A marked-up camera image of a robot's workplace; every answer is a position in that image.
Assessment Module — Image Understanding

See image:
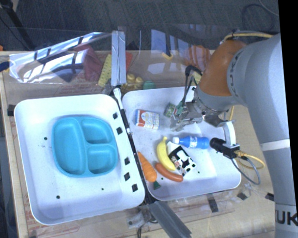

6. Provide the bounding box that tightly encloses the blue divided plate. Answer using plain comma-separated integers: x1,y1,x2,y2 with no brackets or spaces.
49,112,121,181

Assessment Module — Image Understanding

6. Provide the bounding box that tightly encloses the white plastic tray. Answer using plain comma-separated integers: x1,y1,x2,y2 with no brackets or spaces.
120,82,244,204
12,89,148,228

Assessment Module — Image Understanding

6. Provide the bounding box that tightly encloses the black and white cow-print carton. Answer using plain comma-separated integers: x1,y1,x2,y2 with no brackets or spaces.
166,139,198,178

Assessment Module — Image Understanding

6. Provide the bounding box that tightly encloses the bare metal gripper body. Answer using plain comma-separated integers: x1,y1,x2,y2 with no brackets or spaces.
182,98,207,125

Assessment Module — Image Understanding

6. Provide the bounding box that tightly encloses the orange sausage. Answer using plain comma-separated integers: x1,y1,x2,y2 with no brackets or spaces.
154,160,184,185

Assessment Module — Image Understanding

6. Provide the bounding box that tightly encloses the blue bottle with white cap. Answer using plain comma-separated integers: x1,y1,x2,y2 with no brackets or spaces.
171,133,211,152

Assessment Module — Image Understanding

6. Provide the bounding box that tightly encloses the small green can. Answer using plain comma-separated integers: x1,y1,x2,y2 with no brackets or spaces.
162,102,178,119

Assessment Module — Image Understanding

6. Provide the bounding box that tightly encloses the white and orange carton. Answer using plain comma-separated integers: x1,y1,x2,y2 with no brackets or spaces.
133,107,162,133

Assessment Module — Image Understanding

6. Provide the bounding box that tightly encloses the yellow banana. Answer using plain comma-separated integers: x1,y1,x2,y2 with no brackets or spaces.
155,136,178,173

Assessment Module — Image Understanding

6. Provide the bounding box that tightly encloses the black cylinder on white bracket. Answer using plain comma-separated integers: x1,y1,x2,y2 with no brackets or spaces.
207,119,242,161

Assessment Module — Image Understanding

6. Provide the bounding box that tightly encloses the orange carrot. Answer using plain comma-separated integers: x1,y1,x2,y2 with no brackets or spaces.
137,149,162,191

